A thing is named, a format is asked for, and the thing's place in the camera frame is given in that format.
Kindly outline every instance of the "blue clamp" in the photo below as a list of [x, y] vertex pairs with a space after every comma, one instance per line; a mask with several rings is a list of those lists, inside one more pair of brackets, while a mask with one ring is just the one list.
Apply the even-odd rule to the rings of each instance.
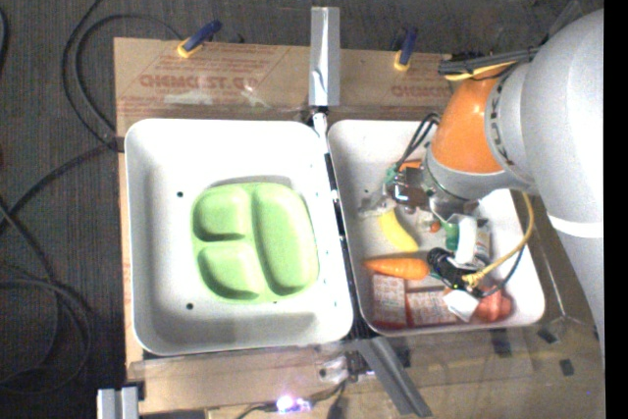
[[414, 51], [414, 45], [418, 36], [418, 29], [413, 27], [409, 29], [405, 35], [405, 39], [401, 44], [401, 49], [397, 51], [394, 57], [394, 67], [397, 70], [405, 71], [410, 68], [410, 56]]
[[187, 38], [177, 46], [177, 51], [184, 58], [189, 58], [192, 54], [202, 47], [202, 43], [213, 37], [215, 33], [220, 31], [223, 24], [218, 20], [208, 23], [192, 37]]

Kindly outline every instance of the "green plate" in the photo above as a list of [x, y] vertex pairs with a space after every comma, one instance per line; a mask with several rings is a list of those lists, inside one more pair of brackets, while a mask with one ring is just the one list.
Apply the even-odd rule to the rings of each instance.
[[280, 183], [208, 188], [192, 206], [191, 233], [203, 282], [220, 299], [277, 301], [303, 292], [318, 278], [307, 207]]

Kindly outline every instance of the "toy carrot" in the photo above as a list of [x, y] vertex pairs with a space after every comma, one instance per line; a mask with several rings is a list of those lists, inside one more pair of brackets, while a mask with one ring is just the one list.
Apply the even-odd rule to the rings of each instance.
[[372, 258], [364, 261], [364, 266], [376, 273], [405, 280], [423, 280], [430, 274], [430, 266], [420, 258]]

